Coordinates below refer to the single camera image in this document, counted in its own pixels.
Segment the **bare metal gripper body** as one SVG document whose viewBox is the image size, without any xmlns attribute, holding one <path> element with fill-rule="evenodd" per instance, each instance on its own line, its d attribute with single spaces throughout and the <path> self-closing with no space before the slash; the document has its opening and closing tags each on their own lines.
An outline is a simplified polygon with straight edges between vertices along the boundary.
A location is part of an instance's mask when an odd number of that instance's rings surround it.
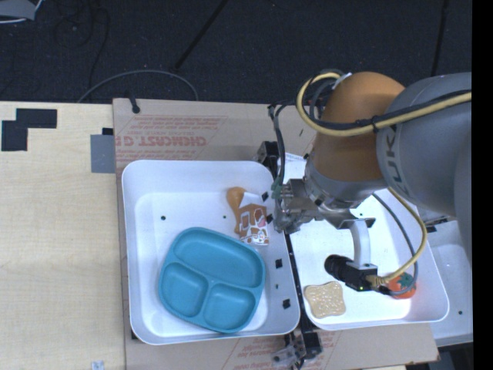
<svg viewBox="0 0 493 370">
<path fill-rule="evenodd" d="M 273 226 L 279 232 L 293 234 L 302 225 L 325 220 L 336 229 L 349 227 L 347 204 L 303 179 L 290 179 L 280 190 L 273 215 Z"/>
</svg>

